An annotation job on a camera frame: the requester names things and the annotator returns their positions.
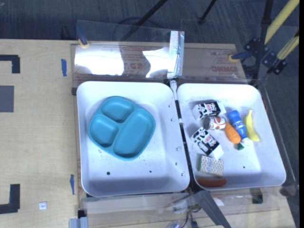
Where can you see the blue divided plate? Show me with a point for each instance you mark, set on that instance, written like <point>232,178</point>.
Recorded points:
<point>122,128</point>

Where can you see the cow print milk carton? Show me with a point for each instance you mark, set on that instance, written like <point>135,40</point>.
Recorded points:
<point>204,141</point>
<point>206,110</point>

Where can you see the orange and white can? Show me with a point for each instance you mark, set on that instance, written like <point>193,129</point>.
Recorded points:
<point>215,123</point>

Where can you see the white plastic tray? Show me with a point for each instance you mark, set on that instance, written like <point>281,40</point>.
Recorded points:
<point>142,174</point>
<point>261,160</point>

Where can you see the green and yellow patterned carton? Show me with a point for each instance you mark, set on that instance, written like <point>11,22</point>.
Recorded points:
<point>211,165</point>

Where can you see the orange carrot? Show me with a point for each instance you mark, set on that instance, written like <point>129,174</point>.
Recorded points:
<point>232,134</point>

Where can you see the blue plastic bottle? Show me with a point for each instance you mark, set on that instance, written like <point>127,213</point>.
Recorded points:
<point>237,122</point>

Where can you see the red sausage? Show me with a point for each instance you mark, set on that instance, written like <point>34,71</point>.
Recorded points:
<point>212,182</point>

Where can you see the yellow banana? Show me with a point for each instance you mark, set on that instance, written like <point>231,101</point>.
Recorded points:
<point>250,129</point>

